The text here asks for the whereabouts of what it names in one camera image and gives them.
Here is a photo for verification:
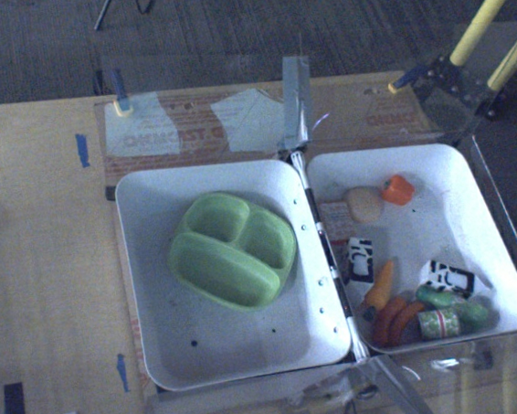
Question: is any orange toy carrot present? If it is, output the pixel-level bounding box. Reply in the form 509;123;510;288
356;259;401;323

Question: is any white plastic tray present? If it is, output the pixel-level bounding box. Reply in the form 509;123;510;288
302;133;517;362
111;150;356;397

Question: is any red-brown toy sausage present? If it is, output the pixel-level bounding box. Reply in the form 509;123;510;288
367;294;413;349
384;300;431;348

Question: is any green divided plate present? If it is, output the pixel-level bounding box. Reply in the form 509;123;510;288
160;183;305;321

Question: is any green oblong toy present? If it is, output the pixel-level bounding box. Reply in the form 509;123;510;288
414;277;492;340

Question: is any green and white can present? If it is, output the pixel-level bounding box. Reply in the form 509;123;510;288
416;306;463;342

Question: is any orange toy bell pepper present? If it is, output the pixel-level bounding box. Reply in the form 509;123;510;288
378;172;418;209

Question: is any beige toy potato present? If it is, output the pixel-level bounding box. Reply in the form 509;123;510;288
343;183;386;227

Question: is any pink and white packet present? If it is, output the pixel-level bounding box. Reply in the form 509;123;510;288
316;198;358;246

